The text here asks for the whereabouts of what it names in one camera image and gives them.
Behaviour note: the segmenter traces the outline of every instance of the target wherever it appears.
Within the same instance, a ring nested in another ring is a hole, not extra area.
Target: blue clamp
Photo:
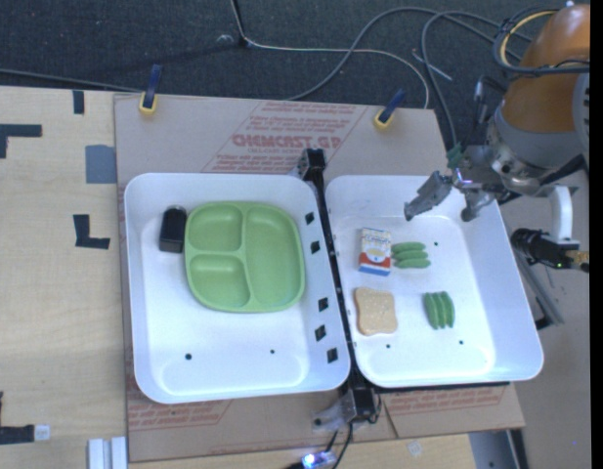
[[[154,64],[151,68],[151,75],[149,77],[149,86],[147,91],[141,95],[141,101],[138,106],[141,113],[153,114],[157,108],[157,96],[155,95],[155,89],[160,82],[160,75],[162,74],[162,66]]]
[[[406,98],[406,91],[403,89],[399,89],[397,93],[390,100],[390,103],[386,105],[386,107],[381,110],[378,114],[375,115],[372,122],[375,127],[378,129],[386,129],[392,122],[392,115],[397,107],[403,102]]]

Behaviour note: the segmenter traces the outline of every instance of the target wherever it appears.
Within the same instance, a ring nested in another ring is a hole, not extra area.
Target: small juice box
[[[390,275],[391,248],[389,231],[362,228],[359,270],[383,277]]]

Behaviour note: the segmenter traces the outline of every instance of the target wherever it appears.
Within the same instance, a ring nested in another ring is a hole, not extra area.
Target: bread slice
[[[385,290],[375,290],[365,286],[354,292],[358,308],[358,330],[363,335],[394,333],[397,330],[395,298]]]

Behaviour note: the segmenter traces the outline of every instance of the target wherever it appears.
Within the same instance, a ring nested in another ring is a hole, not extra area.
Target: green pea pod
[[[426,259],[428,257],[427,252],[424,250],[402,250],[396,254],[392,254],[395,261],[405,261],[407,259]]]
[[[453,328],[453,324],[455,323],[455,305],[453,304],[453,300],[447,292],[441,292],[440,298],[447,315],[447,325]]]
[[[438,305],[434,301],[433,295],[431,293],[426,293],[423,297],[423,301],[425,304],[425,313],[427,313],[427,319],[429,320],[429,324],[434,330],[436,330],[440,327]]]
[[[420,241],[404,241],[402,243],[395,243],[392,245],[392,253],[397,254],[406,250],[424,250],[425,244]]]
[[[444,328],[445,326],[447,326],[447,317],[449,316],[447,313],[446,307],[445,307],[444,300],[443,300],[441,294],[438,292],[432,293],[431,298],[433,299],[434,304],[436,305],[436,308],[437,308],[438,326],[440,326],[441,328]]]
[[[406,269],[406,268],[428,268],[431,266],[431,262],[428,259],[404,259],[403,261],[398,261],[395,263],[397,268]]]

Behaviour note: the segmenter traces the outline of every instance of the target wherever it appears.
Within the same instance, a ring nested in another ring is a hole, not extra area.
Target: green plate
[[[208,308],[280,311],[303,295],[297,226],[272,205],[219,201],[197,207],[186,223],[184,252],[191,291]]]

